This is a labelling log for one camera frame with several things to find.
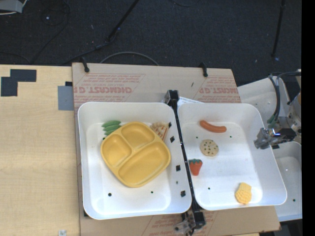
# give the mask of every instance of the cardboard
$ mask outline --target cardboard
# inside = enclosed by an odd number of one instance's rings
[[[81,235],[178,235],[174,225],[181,222],[180,214],[109,220],[93,220],[84,215],[77,111],[88,101],[162,102],[168,90],[178,90],[181,97],[201,102],[241,103],[232,71],[207,68],[208,76],[204,77],[202,69],[196,67],[87,65],[89,73],[82,63],[72,65]],[[206,225],[193,235],[224,236],[280,229],[273,206],[204,211],[204,216]]]

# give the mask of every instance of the tray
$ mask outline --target tray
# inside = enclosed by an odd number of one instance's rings
[[[171,161],[164,141],[142,122],[125,124],[100,146],[104,162],[128,187],[141,187],[156,178]]]
[[[201,159],[202,168],[192,177],[196,201],[206,210],[275,206],[286,201],[286,189],[271,148],[256,149],[254,140],[263,127],[257,108],[243,103],[186,103],[178,108],[187,160]],[[226,126],[213,133],[199,125],[205,120]],[[219,146],[216,156],[199,149],[205,139]],[[252,199],[243,205],[235,199],[241,182],[252,187]]]
[[[148,126],[159,121],[171,123],[164,141],[171,154],[170,163],[141,187],[121,183],[101,156],[102,124],[114,119],[121,125],[134,121]],[[88,216],[104,220],[183,213],[190,208],[190,186],[172,108],[164,103],[87,102],[78,110],[78,127],[83,207]]]

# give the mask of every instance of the white cable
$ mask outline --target white cable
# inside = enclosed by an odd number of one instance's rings
[[[27,3],[28,0],[24,0],[24,3],[22,4],[22,9],[24,8],[25,4]],[[16,11],[12,11],[12,12],[5,12],[5,13],[0,13],[0,16],[2,15],[12,15],[15,14]]]

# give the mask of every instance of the white tray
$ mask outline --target white tray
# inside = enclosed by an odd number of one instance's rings
[[[118,119],[171,122],[165,143],[171,152],[169,166],[139,188],[123,185],[106,166],[100,154],[102,124]],[[83,206],[94,219],[183,213],[190,208],[191,194],[173,110],[163,103],[88,102],[78,111]]]
[[[271,148],[254,146],[262,128],[259,111],[243,103],[186,103],[178,108],[187,160],[201,159],[198,176],[192,184],[198,204],[206,210],[239,207],[281,205],[286,201],[286,189]],[[217,126],[225,125],[224,133],[213,133],[199,125],[206,120]],[[219,146],[214,157],[201,153],[204,139],[212,139]],[[252,200],[243,205],[235,199],[241,182],[252,186]]]

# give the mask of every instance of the toy sausage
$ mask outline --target toy sausage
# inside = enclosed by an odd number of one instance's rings
[[[199,124],[201,127],[205,128],[206,130],[211,131],[211,132],[224,133],[226,131],[225,126],[214,126],[214,125],[206,122],[205,120],[201,120]]]

